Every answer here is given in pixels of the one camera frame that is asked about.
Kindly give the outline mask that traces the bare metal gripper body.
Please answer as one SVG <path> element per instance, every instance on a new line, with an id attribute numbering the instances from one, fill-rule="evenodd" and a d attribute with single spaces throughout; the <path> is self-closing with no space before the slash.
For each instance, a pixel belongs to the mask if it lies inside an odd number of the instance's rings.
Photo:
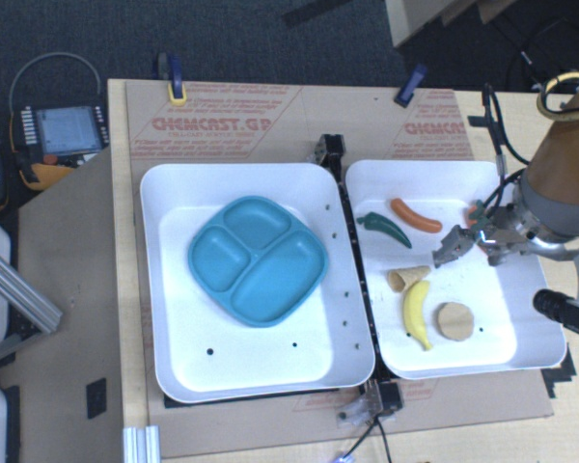
<path id="1" fill-rule="evenodd" d="M 540 220 L 523 204 L 497 208 L 475 204 L 473 230 L 478 232 L 476 243 L 484 251 L 489 240 L 515 243 L 517 251 L 513 254 L 530 255 L 539 250 Z"/>

